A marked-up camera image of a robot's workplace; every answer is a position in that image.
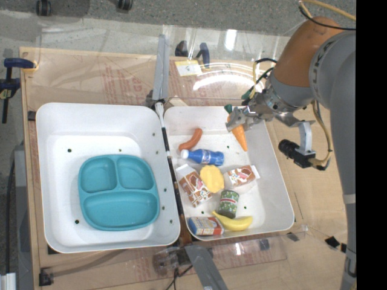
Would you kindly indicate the yellow biscuit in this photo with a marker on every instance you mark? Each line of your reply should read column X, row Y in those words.
column 211, row 178

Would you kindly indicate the orange carrot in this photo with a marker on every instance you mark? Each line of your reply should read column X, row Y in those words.
column 241, row 137

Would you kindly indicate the small brown and white carton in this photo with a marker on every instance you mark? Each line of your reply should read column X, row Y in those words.
column 242, row 175

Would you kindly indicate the blue bottle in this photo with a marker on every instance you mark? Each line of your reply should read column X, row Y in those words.
column 205, row 157

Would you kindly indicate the black cylinder on white bracket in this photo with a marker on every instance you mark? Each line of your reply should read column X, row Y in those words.
column 305, row 156

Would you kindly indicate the blue divided plate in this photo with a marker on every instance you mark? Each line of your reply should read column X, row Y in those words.
column 118, row 204

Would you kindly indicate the large brown and white carton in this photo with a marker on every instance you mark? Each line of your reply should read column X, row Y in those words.
column 193, row 186

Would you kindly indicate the thin black and white rod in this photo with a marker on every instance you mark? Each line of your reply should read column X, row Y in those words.
column 169, row 159

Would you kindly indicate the blue and orange packet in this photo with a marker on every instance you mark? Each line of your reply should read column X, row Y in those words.
column 205, row 226

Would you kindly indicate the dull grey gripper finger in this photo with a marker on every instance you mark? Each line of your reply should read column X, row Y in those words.
column 250, row 122
column 236, row 116

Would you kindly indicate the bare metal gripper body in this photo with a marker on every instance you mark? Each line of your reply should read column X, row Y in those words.
column 266, row 104

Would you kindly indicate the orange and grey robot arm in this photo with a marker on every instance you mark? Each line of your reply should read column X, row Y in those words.
column 335, row 80

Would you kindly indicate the orange sausage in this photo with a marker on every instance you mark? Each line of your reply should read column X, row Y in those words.
column 191, row 140

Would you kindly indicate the brown cardboard board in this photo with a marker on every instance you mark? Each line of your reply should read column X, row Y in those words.
column 90, row 77

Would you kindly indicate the yellow banana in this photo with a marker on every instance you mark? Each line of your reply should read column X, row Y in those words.
column 236, row 223

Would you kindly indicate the white plastic tray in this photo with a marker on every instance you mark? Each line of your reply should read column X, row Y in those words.
column 272, row 198
column 60, row 125

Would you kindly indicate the green can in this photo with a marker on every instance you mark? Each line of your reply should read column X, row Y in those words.
column 228, row 202

